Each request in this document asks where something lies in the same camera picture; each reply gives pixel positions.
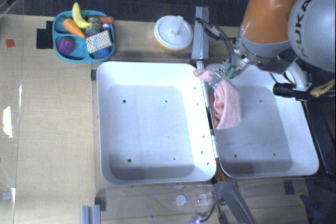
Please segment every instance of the yellow banana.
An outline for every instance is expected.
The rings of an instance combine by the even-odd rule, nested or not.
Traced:
[[[79,28],[87,28],[92,26],[92,23],[87,22],[82,17],[82,11],[77,2],[75,2],[74,5],[72,6],[72,18],[74,19],[75,23],[79,26]]]

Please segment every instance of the toy carrot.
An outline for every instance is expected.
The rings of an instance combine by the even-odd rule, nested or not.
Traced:
[[[88,16],[88,18],[90,17],[98,18],[102,24],[113,24],[114,23],[114,18],[112,16]]]
[[[62,25],[70,33],[72,33],[72,34],[74,34],[78,37],[85,38],[85,35],[82,32],[82,30],[80,30],[78,25],[71,18],[65,18],[62,22]]]

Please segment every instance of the blue divided plate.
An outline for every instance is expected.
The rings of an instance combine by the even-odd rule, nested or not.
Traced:
[[[82,10],[83,18],[88,16],[107,16],[102,12],[96,12],[95,10]],[[53,22],[53,31],[52,31],[52,40],[54,42],[54,49],[56,54],[63,60],[69,62],[102,62],[109,59],[115,49],[115,38],[114,38],[114,30],[113,25],[110,24],[110,34],[112,39],[112,46],[108,47],[109,54],[102,58],[97,58],[96,54],[89,54],[86,47],[86,42],[84,38],[80,38],[76,35],[73,35],[66,31],[62,25],[62,19],[64,17],[72,18],[72,11],[62,12],[58,14]],[[70,37],[72,38],[73,42],[75,43],[75,49],[67,56],[62,55],[57,49],[57,42],[63,37]]]

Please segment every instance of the pink cloth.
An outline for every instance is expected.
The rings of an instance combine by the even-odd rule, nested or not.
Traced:
[[[212,70],[197,69],[194,71],[197,78],[211,82],[214,76]],[[214,102],[211,104],[215,129],[227,129],[236,126],[241,120],[240,98],[238,89],[224,79],[216,88]]]

